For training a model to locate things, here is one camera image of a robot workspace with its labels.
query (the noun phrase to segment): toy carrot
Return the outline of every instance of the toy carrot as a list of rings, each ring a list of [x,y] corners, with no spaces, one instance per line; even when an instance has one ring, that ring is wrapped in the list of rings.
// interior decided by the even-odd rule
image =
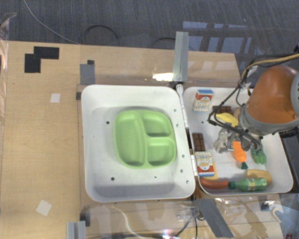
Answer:
[[[234,156],[238,162],[241,162],[241,169],[245,170],[248,169],[247,164],[245,163],[247,159],[247,155],[245,151],[242,149],[240,142],[233,141],[233,148],[234,148]]]

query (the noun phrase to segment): toy bottle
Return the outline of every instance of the toy bottle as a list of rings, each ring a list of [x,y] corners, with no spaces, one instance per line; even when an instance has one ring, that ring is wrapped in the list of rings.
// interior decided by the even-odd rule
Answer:
[[[230,189],[240,189],[241,191],[264,191],[267,188],[267,181],[264,178],[246,178],[239,182],[229,182]]]

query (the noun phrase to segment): green plate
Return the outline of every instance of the green plate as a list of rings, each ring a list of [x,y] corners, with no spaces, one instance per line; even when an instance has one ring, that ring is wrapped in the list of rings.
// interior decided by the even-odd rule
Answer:
[[[176,141],[167,116],[151,110],[128,110],[114,121],[114,145],[122,164],[131,168],[154,168],[176,157]]]

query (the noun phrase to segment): toy sausage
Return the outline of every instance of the toy sausage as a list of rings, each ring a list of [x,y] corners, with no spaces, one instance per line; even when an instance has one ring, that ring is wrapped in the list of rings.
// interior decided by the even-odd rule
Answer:
[[[229,186],[229,182],[227,180],[223,181],[210,181],[205,178],[199,178],[200,184],[208,189],[224,189]]]

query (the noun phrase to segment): small carton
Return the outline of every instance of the small carton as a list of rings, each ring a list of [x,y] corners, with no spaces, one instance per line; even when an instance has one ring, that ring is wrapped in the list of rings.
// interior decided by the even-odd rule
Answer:
[[[213,92],[211,90],[197,90],[193,103],[193,110],[195,112],[209,111],[209,105],[212,97]]]
[[[209,177],[215,175],[213,161],[208,151],[196,151],[195,157],[199,177]]]

